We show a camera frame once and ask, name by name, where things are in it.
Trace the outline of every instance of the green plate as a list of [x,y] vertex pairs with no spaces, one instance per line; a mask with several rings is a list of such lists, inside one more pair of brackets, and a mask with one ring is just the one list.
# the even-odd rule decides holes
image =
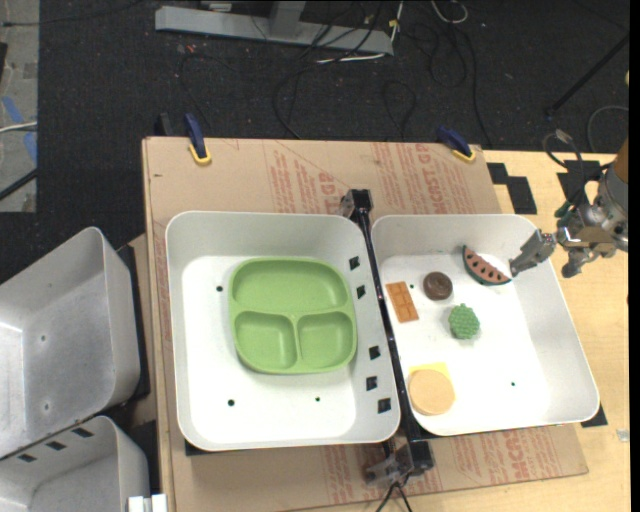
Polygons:
[[307,258],[254,258],[229,282],[236,351],[264,373],[336,370],[356,353],[349,285],[331,265]]

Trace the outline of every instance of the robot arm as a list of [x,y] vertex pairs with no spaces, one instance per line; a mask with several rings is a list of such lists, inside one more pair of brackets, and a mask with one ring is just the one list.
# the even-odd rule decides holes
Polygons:
[[629,138],[616,159],[600,176],[598,194],[588,200],[567,203],[558,213],[557,231],[536,230],[521,247],[521,254],[510,261],[511,274],[535,267],[560,245],[569,255],[562,267],[565,278],[573,277],[598,257],[611,258],[618,249],[629,250]]

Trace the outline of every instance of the black cable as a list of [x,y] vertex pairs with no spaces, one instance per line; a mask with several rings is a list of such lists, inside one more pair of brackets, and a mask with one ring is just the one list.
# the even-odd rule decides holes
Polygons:
[[[578,147],[573,142],[573,138],[569,134],[563,132],[562,130],[556,130],[555,132],[549,133],[544,137],[544,139],[542,139],[542,149],[544,150],[544,152],[551,158],[551,160],[553,160],[559,166],[564,167],[568,171],[570,169],[567,166],[567,164],[564,163],[563,161],[561,161],[549,149],[549,140],[551,138],[555,138],[556,140],[558,140],[558,141],[562,142],[563,144],[566,144],[567,146],[569,146],[571,148],[571,150],[573,151],[573,153],[576,155],[576,158],[578,159],[578,163],[580,164],[580,174],[582,175],[582,189],[576,190],[576,192],[570,198],[567,198],[567,201],[570,204],[576,205],[578,200],[584,197],[584,188],[586,187],[587,181],[588,181],[587,173],[586,173],[586,170],[584,168],[584,160],[582,159],[582,153],[580,153],[580,150],[578,149]],[[610,165],[610,164],[607,164],[606,166],[600,166],[600,170],[602,171],[603,169],[606,169],[606,167],[608,167],[608,165]]]
[[344,11],[339,12],[333,18],[331,18],[327,23],[325,23],[324,28],[322,30],[320,30],[318,32],[318,34],[316,34],[316,37],[313,39],[313,41],[311,41],[311,44],[309,44],[309,46],[307,46],[307,48],[305,48],[305,50],[298,56],[298,59],[302,60],[304,57],[306,57],[313,50],[326,48],[328,45],[330,45],[332,43],[335,43],[336,41],[339,41],[340,39],[342,39],[343,37],[347,36],[348,34],[351,34],[352,32],[355,32],[356,30],[358,30],[359,27],[356,26],[356,27],[354,27],[354,28],[352,28],[350,30],[347,30],[344,33],[334,37],[333,39],[331,39],[329,41],[325,41],[323,43],[320,43],[320,41],[322,41],[322,39],[324,39],[327,36],[327,34],[331,31],[331,29],[335,26],[337,21],[340,18],[342,18],[343,16],[345,16],[346,14],[349,14],[354,6],[357,6],[362,10],[362,19],[363,19],[362,23],[364,23],[364,21],[366,20],[366,17],[367,17],[367,13],[364,11],[364,8],[362,7],[362,4],[360,2],[351,2],[351,5],[347,9],[345,9]]
[[627,107],[622,107],[619,105],[606,105],[604,107],[600,107],[599,109],[595,110],[589,116],[589,120],[587,121],[587,143],[589,144],[589,151],[591,151],[591,153],[597,153],[597,151],[594,149],[594,146],[593,146],[593,135],[591,133],[593,120],[596,118],[598,114],[600,114],[601,112],[605,112],[607,110],[621,110],[623,112],[629,112],[629,109]]
[[60,18],[51,18],[48,20],[41,21],[2,21],[0,22],[0,27],[37,27],[40,25],[48,25],[50,23],[59,23],[61,21],[82,21],[89,20],[94,18],[99,18],[102,16],[109,16],[111,14],[116,14],[118,12],[126,11],[135,7],[138,4],[141,4],[144,0],[132,0],[126,5],[122,5],[120,7],[114,7],[113,9],[105,9],[103,11],[95,11],[87,14],[77,14],[70,16],[61,16]]
[[291,126],[291,117],[293,116],[293,109],[295,108],[296,99],[298,98],[298,86],[300,85],[300,78],[302,78],[302,74],[296,77],[296,83],[293,86],[293,93],[291,94],[291,104],[289,105],[289,113],[287,114],[287,125],[289,126]]
[[275,89],[273,91],[273,94],[271,96],[271,104],[272,104],[273,110],[274,110],[274,112],[276,114],[276,117],[277,117],[278,121],[280,122],[280,124],[285,128],[285,130],[287,132],[289,132],[291,135],[293,135],[296,139],[302,139],[302,136],[295,129],[292,128],[291,124],[287,120],[285,120],[283,118],[282,114],[280,113],[280,108],[279,108],[279,105],[278,105],[278,98],[280,96],[280,92],[282,91],[284,86],[287,85],[287,83],[290,80],[292,80],[294,78],[301,78],[302,75],[304,75],[305,73],[308,73],[311,70],[319,69],[321,67],[326,68],[327,65],[338,63],[338,62],[350,57],[354,53],[357,53],[358,50],[362,47],[362,45],[364,45],[367,42],[367,40],[369,39],[369,37],[373,33],[373,30],[375,29],[375,26],[377,24],[378,18],[380,16],[380,12],[382,10],[382,4],[383,4],[382,1],[378,3],[378,8],[376,10],[376,13],[375,13],[375,16],[373,18],[373,21],[371,22],[369,30],[367,30],[367,33],[365,34],[365,36],[360,40],[360,42],[354,48],[352,48],[351,50],[347,51],[345,54],[341,55],[340,57],[336,57],[334,59],[329,59],[329,60],[324,61],[322,63],[313,63],[313,64],[305,66],[305,67],[303,67],[301,69],[298,69],[298,70],[294,71],[293,73],[290,73],[289,75],[286,75],[276,85],[276,87],[275,87]]
[[[391,113],[391,109],[389,108],[389,102],[387,101],[387,93],[389,92],[391,87],[393,87],[394,85],[403,87],[404,89],[409,91],[409,93],[411,94],[411,106],[403,116],[400,124],[398,124],[395,117]],[[394,126],[398,130],[398,133],[400,134],[401,140],[404,142],[407,123],[409,121],[409,118],[413,115],[413,112],[415,111],[416,105],[418,103],[418,98],[416,96],[416,93],[413,91],[413,89],[411,89],[411,87],[409,87],[409,85],[407,85],[404,82],[401,82],[399,80],[387,80],[384,84],[382,84],[382,101],[384,102],[384,108],[387,111],[389,118],[391,118],[391,121],[393,122]]]
[[269,42],[269,38],[267,37],[267,34],[263,32],[263,30],[260,28],[260,25],[258,25],[258,22],[256,21],[256,19],[253,17],[250,4],[247,4],[247,10],[249,11],[249,18],[251,18],[251,23],[253,23],[253,26],[256,28],[258,32],[260,32],[262,39],[264,39],[265,42]]
[[404,493],[404,490],[403,490],[403,487],[407,484],[408,480],[409,480],[409,477],[407,476],[403,483],[400,483],[400,482],[392,483],[389,486],[389,489],[387,490],[386,494],[382,498],[382,501],[380,502],[380,505],[378,505],[378,508],[376,509],[376,512],[381,512],[381,510],[387,505],[387,503],[389,502],[389,499],[391,498],[391,495],[393,494],[393,491],[395,489],[398,490],[398,493],[400,494],[400,497],[404,501],[404,504],[407,507],[407,512],[413,512],[413,509],[411,508],[411,505],[409,504],[409,500],[407,499],[407,496],[406,496],[406,494]]
[[504,5],[504,0],[499,0],[498,1],[498,5],[495,5],[493,8],[487,8],[487,0],[484,0],[482,2],[482,7],[479,7],[480,2],[475,2],[475,1],[471,1],[471,2],[464,2],[464,5],[467,9],[469,9],[470,11],[477,11],[477,12],[486,12],[489,14],[495,14],[496,12],[500,11],[500,9],[502,9],[503,5]]
[[204,122],[207,123],[207,126],[209,128],[213,128],[211,122],[209,121],[209,116],[204,112],[204,110],[200,106],[200,103],[198,102],[198,100],[195,98],[195,96],[191,92],[191,89],[189,88],[188,84],[185,82],[185,76],[184,76],[185,75],[185,73],[184,73],[185,65],[186,65],[187,61],[189,61],[191,59],[208,60],[208,61],[220,64],[221,66],[227,68],[230,71],[233,71],[234,73],[237,73],[238,71],[235,68],[231,67],[229,64],[227,64],[222,59],[219,59],[217,57],[214,57],[212,55],[208,55],[208,54],[205,54],[205,53],[186,53],[180,59],[180,63],[178,64],[178,70],[177,70],[177,73],[176,73],[178,75],[178,83],[180,84],[180,87],[182,87],[182,89],[184,89],[184,91],[187,93],[187,96],[189,96],[189,98],[191,99],[192,103],[194,104],[194,106],[198,110],[198,113],[200,114],[200,117],[202,117],[202,119],[204,119]]
[[[468,76],[468,70],[467,70],[467,64],[464,60],[464,56],[462,55],[462,52],[460,51],[459,47],[457,46],[456,42],[455,42],[455,36],[454,39],[452,40],[451,38],[451,34],[447,34],[446,31],[444,34],[439,34],[438,31],[436,29],[434,29],[433,27],[430,27],[429,25],[427,25],[426,23],[423,22],[416,22],[411,29],[405,28],[404,25],[401,25],[402,30],[399,32],[399,34],[402,36],[407,37],[415,46],[415,48],[422,53],[426,58],[427,58],[427,63],[426,63],[426,68],[427,71],[429,73],[429,75],[431,76],[431,79],[437,83],[438,85],[441,85],[442,87],[446,87],[449,89],[455,88],[455,87],[459,87],[460,85],[462,85],[464,83],[464,81],[467,79]],[[432,38],[425,38],[425,37],[421,37],[420,35],[418,35],[416,33],[417,30],[419,29],[423,29],[426,30],[427,32],[429,32],[429,34],[432,36]],[[450,50],[452,52],[455,52],[455,55],[457,56],[458,62],[461,64],[462,66],[462,73],[461,75],[458,77],[457,80],[454,80],[452,82],[446,82],[444,80],[442,80],[437,73],[437,66],[435,63],[435,60],[438,58],[439,53],[442,50],[442,45],[441,45],[441,38],[445,37],[450,44]],[[431,45],[431,48],[429,48],[428,50],[425,49],[422,44],[420,43],[427,43],[429,45]]]
[[475,52],[475,49],[473,48],[473,45],[471,44],[471,38],[467,35],[467,33],[458,27],[454,27],[454,29],[457,32],[459,32],[462,35],[462,37],[465,39],[465,41],[467,42],[467,46],[469,48],[469,52],[471,53],[471,63],[472,63],[472,69],[473,69],[473,86],[472,86],[473,109],[476,113],[478,125],[480,126],[480,129],[482,130],[482,133],[484,134],[485,139],[487,140],[487,147],[491,149],[493,147],[493,141],[491,140],[491,137],[489,136],[489,132],[487,131],[487,127],[484,124],[484,120],[482,119],[482,114],[480,113],[480,106],[478,105],[478,60],[476,57],[476,52]]
[[611,25],[614,25],[616,27],[618,27],[620,30],[623,30],[625,32],[629,31],[629,27],[625,27],[622,23],[618,23],[615,20],[612,20],[611,18],[609,18],[608,16],[605,16],[604,14],[595,11],[594,9],[592,9],[591,7],[589,7],[588,5],[584,5],[582,2],[579,2],[578,0],[572,0],[572,2],[574,4],[576,4],[577,6],[581,7],[582,9],[584,9],[585,11],[590,12],[591,14],[593,14],[594,16],[597,16],[598,18],[601,18],[602,20],[610,23]]
[[11,185],[6,187],[5,189],[0,191],[0,201],[2,201],[5,197],[9,197],[16,190],[24,187],[27,183],[29,183],[32,179],[34,179],[38,175],[38,169],[34,169],[33,171],[25,174],[22,178],[17,181],[14,181]]
[[[433,10],[432,9],[428,9],[425,8],[423,6],[420,7],[421,10],[423,12],[426,12],[429,16],[433,16]],[[492,148],[493,147],[493,141],[491,140],[491,136],[489,135],[489,132],[487,130],[487,127],[484,124],[484,120],[482,118],[482,114],[480,113],[480,106],[478,104],[478,61],[477,61],[477,56],[476,56],[476,52],[475,49],[473,47],[473,44],[471,43],[471,38],[469,37],[469,35],[464,32],[462,29],[460,29],[460,27],[452,22],[449,22],[446,24],[447,26],[447,30],[445,30],[443,32],[443,35],[447,38],[447,40],[449,41],[449,44],[451,45],[452,49],[455,51],[456,55],[458,56],[458,58],[460,59],[460,62],[463,65],[463,74],[461,76],[461,78],[452,83],[452,84],[445,84],[442,83],[435,75],[435,72],[433,72],[433,56],[437,53],[439,45],[440,45],[440,36],[438,35],[438,32],[433,29],[432,27],[429,27],[428,25],[418,22],[414,25],[414,27],[419,26],[419,27],[423,27],[428,29],[432,34],[436,35],[436,39],[435,39],[435,45],[434,45],[434,49],[433,49],[433,54],[429,54],[428,52],[426,52],[424,50],[424,48],[421,48],[420,45],[416,45],[417,48],[424,53],[425,55],[427,55],[427,57],[429,58],[428,61],[428,66],[429,66],[429,72],[430,75],[432,77],[432,79],[438,83],[439,85],[443,85],[445,87],[449,87],[449,88],[453,88],[453,87],[458,87],[459,85],[461,85],[462,83],[464,83],[468,77],[468,69],[467,69],[467,64],[466,64],[466,60],[464,58],[464,55],[462,54],[462,51],[460,49],[460,46],[458,44],[458,39],[457,36],[460,35],[462,37],[462,39],[464,40],[464,42],[466,43],[466,46],[469,50],[469,54],[471,55],[471,71],[472,71],[472,101],[473,101],[473,109],[474,112],[476,114],[476,119],[478,121],[478,126],[480,127],[487,143],[486,143],[486,147],[488,148]],[[415,29],[414,29],[414,33],[413,34],[408,34],[406,30],[404,30],[403,32],[401,32],[403,35],[408,36],[410,39],[413,39],[414,41],[425,41],[424,39],[419,38],[418,36],[416,36],[415,34]]]

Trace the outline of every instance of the orange cracker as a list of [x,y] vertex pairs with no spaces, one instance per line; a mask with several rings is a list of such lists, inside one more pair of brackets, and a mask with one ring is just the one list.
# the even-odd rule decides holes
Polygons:
[[398,321],[410,322],[411,320],[418,320],[418,312],[413,304],[407,283],[404,281],[389,283],[385,287],[391,298],[393,309],[396,311]]

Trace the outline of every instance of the white bin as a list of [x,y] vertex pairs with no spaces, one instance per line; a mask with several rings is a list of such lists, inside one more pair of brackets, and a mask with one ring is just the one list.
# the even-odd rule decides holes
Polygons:
[[149,495],[142,450],[107,417],[0,460],[2,512],[123,512]]
[[130,273],[87,228],[0,286],[0,457],[133,394]]
[[[355,224],[333,215],[186,212],[170,222],[166,243],[178,421],[191,444],[223,451],[373,443],[396,432],[394,374]],[[225,287],[238,264],[264,256],[318,259],[343,274],[358,332],[347,366],[269,375],[238,359]]]
[[[413,285],[419,320],[398,322],[389,304],[403,375],[408,380],[413,367],[445,363],[455,389],[445,414],[413,411],[429,432],[554,425],[596,414],[598,390],[551,261],[500,286],[482,286],[465,270],[467,245],[510,275],[509,259],[534,230],[526,218],[506,214],[387,216],[373,225],[382,282]],[[449,299],[432,301],[422,291],[433,271],[451,278]],[[475,339],[450,334],[448,315],[461,303],[480,320]]]

